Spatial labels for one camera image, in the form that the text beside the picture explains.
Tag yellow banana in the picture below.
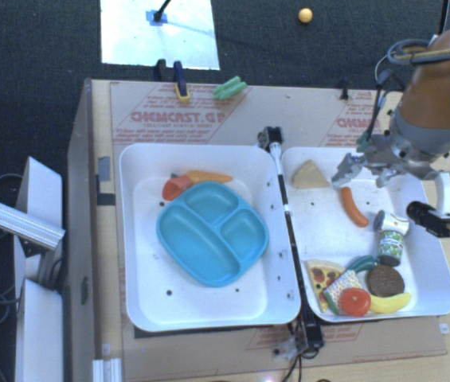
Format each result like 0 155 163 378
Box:
368 291 413 315

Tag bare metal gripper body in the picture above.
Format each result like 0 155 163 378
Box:
361 132 450 181

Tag tan bread wedge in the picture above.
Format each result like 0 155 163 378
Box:
291 158 331 190

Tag pizza slice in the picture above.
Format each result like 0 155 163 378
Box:
303 259 346 314

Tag brown cardboard board red print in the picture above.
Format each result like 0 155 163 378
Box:
108 80 448 370

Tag blue divided plate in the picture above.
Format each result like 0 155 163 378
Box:
155 180 271 289

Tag green bean pods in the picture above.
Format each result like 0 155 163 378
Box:
212 75 248 101

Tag orange sausage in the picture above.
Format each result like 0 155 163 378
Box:
340 185 370 228

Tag patterned white packet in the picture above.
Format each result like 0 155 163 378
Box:
323 269 365 316

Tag orange carrot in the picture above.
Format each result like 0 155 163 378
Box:
184 170 234 185

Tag brown round biscuit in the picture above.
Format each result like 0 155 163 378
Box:
364 263 406 298

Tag black cylinder on white bracket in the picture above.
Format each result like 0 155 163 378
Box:
405 170 450 239

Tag white small can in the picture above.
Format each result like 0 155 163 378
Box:
372 209 411 237

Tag red tomato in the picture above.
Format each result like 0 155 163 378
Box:
337 286 373 318

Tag white plastic tray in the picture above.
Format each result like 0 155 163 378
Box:
280 146 450 324
118 142 303 333

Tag dark green toy vegetable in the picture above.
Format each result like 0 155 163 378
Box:
345 254 382 275

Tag thin black and white rod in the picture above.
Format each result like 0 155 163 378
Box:
270 141 314 333

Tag green small can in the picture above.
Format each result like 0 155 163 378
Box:
377 229 406 267

